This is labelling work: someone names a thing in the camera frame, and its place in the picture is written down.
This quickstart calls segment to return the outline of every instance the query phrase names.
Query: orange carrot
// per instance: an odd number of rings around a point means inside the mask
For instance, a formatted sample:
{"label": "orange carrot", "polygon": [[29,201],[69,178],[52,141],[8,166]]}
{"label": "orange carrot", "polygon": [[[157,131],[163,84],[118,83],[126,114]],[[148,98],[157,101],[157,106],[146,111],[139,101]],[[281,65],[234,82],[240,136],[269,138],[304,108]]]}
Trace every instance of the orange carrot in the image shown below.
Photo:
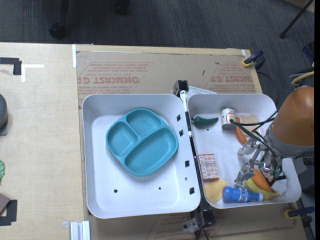
{"label": "orange carrot", "polygon": [[271,187],[269,186],[269,183],[265,176],[256,168],[253,169],[253,172],[255,173],[254,176],[251,177],[253,182],[260,188],[265,191],[273,192]]}
{"label": "orange carrot", "polygon": [[[240,118],[236,116],[235,121],[237,123],[240,123]],[[235,133],[236,138],[241,144],[244,144],[247,142],[247,138],[245,137],[244,133],[242,132],[239,126],[237,126],[233,131]]]}

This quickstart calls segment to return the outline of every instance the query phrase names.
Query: wooden table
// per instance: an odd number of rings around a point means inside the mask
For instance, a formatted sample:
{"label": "wooden table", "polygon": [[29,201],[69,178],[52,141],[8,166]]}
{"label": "wooden table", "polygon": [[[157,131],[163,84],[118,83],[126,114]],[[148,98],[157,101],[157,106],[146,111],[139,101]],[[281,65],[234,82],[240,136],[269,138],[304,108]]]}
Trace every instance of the wooden table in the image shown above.
{"label": "wooden table", "polygon": [[[0,160],[5,163],[0,193],[18,202],[16,221],[10,226],[0,226],[1,240],[67,240],[69,223],[82,222],[88,217],[83,195],[75,54],[92,50],[243,54],[239,49],[0,43],[0,57],[19,58],[26,66],[23,79],[21,75],[12,74],[10,65],[0,64],[0,93],[9,111],[8,134],[0,136]],[[244,52],[247,57],[250,55],[250,51]],[[256,92],[262,93],[255,69],[250,70]],[[281,216],[277,209],[274,216]],[[131,239],[140,239],[138,236],[143,230],[121,228],[121,220],[114,220],[112,225],[118,228],[102,234],[97,232],[99,223],[91,224],[93,240],[124,239],[125,234],[121,232],[127,230],[132,234],[137,232]],[[301,220],[296,219],[295,226],[290,228],[214,237],[224,240],[272,238],[302,240],[306,235]]]}

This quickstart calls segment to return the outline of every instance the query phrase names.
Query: white can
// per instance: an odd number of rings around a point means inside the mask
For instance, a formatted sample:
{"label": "white can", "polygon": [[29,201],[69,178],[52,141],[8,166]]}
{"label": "white can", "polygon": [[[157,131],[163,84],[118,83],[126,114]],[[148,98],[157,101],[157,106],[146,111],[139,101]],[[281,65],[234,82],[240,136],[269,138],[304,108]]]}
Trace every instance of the white can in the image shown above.
{"label": "white can", "polygon": [[226,131],[236,129],[236,125],[231,123],[230,120],[236,121],[236,111],[233,108],[227,107],[221,110],[222,129]]}

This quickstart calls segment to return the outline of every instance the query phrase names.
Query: red and white box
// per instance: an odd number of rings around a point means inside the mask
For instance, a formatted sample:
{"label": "red and white box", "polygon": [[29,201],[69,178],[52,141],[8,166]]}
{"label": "red and white box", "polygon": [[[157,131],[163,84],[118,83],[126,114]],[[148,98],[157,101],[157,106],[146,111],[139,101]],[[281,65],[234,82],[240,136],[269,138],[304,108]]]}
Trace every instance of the red and white box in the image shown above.
{"label": "red and white box", "polygon": [[214,154],[199,154],[198,161],[201,177],[204,182],[219,179],[219,172]]}

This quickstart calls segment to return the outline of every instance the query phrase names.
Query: caster wheel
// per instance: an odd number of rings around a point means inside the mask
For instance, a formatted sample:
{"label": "caster wheel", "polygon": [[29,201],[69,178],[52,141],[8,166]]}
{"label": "caster wheel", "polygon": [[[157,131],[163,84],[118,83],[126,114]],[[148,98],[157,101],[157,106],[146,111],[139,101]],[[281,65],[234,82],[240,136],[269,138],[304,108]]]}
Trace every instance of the caster wheel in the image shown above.
{"label": "caster wheel", "polygon": [[118,15],[127,15],[128,14],[129,4],[123,2],[116,2],[115,4],[115,13]]}
{"label": "caster wheel", "polygon": [[60,26],[58,22],[52,25],[49,32],[51,36],[58,39],[64,38],[66,35],[65,27]]}

